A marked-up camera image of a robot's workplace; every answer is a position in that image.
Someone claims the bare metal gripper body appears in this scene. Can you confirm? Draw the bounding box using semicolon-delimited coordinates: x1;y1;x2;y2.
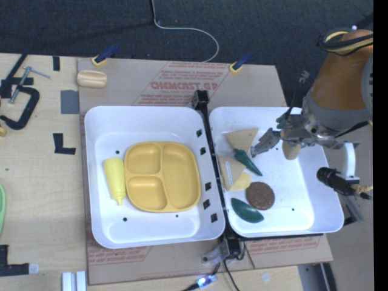
278;113;330;147

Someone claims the tan oval toy food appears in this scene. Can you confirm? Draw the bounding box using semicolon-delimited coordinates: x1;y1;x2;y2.
281;141;301;161

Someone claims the pale yellow cheese wedge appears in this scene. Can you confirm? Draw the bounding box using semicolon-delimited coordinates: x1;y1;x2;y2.
218;155;246;191
224;127;259;153

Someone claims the dark green chili pepper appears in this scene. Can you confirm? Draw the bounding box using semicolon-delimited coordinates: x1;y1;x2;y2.
232;148;264;177

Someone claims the yellow round chip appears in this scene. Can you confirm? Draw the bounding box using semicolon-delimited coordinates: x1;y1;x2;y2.
229;172;253;192

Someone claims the brown round biscuit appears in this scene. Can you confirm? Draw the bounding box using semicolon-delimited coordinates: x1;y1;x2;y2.
245;181;276;211

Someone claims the thin black rod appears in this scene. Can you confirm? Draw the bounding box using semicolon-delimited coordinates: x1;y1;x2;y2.
200;101;233;243

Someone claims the white plastic tray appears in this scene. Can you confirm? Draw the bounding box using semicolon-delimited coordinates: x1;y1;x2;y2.
209;105;345;239
84;105;227;250

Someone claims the brown cardboard board red print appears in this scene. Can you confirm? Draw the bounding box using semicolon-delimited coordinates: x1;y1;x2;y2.
76;57;334;286

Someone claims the dark green leaf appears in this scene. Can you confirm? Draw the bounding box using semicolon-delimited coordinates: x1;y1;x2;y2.
230;197;265;224

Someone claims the yellow divided plate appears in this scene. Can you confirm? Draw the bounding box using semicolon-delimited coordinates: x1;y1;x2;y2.
124;141;202;214

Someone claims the yellow mustard bottle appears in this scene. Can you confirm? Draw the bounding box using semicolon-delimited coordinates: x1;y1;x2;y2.
102;157;127;207

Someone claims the tan hot dog bun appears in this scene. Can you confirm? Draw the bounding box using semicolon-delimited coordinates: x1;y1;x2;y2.
76;70;108;89

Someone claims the black cylinder on white bracket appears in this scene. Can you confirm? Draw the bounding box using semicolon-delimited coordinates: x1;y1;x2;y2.
316;142;362;195

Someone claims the black block with wires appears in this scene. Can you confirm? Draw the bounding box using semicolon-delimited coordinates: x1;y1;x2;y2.
193;90;210;111
217;234;245;261

